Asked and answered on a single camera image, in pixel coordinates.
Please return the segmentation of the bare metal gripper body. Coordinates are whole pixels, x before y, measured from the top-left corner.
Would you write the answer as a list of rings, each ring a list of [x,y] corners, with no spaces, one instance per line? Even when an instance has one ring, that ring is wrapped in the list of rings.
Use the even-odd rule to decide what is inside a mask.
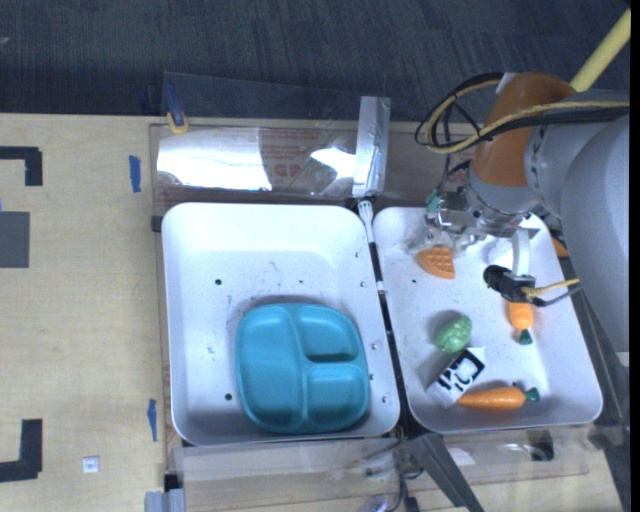
[[[538,209],[538,200],[526,191],[445,192],[425,214],[423,235],[429,227],[440,229],[444,245],[451,245],[454,234],[469,235],[472,240],[510,238]]]

